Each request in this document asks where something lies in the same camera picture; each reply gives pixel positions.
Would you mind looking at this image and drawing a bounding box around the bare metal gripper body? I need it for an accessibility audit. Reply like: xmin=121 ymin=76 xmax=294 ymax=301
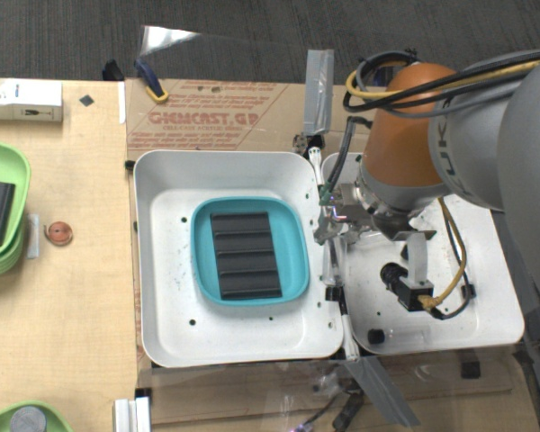
xmin=328 ymin=181 xmax=437 ymax=243

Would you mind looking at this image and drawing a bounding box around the thin black and white rod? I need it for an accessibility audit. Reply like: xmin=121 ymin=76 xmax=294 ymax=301
xmin=309 ymin=147 xmax=360 ymax=362

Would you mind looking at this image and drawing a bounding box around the blue plate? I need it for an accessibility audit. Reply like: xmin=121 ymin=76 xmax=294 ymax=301
xmin=189 ymin=195 xmax=311 ymax=307

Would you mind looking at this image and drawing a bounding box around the white plastic tray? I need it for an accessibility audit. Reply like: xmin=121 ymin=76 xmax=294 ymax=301
xmin=132 ymin=148 xmax=346 ymax=369
xmin=320 ymin=151 xmax=526 ymax=356

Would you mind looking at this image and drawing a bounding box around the brown cardboard board red print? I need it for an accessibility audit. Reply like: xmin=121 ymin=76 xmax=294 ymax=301
xmin=124 ymin=77 xmax=540 ymax=432

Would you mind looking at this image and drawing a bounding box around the brown round tape roll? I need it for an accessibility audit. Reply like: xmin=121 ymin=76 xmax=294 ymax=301
xmin=43 ymin=220 xmax=75 ymax=248

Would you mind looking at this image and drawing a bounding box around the green plate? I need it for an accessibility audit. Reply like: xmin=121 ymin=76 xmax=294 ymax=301
xmin=0 ymin=400 xmax=76 ymax=432
xmin=0 ymin=234 xmax=28 ymax=280
xmin=0 ymin=137 xmax=32 ymax=263

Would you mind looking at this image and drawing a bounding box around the white cardboard box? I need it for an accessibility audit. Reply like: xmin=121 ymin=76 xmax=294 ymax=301
xmin=0 ymin=77 xmax=65 ymax=123

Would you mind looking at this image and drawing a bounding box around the grey round can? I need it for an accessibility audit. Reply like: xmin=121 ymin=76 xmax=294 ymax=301
xmin=9 ymin=405 xmax=48 ymax=432

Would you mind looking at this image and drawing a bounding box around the black cylinder on white bracket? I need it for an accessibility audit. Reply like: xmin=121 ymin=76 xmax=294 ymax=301
xmin=379 ymin=232 xmax=436 ymax=313

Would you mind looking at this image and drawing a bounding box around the black block with thin wires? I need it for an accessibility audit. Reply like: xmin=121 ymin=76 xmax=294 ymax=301
xmin=292 ymin=132 xmax=326 ymax=156

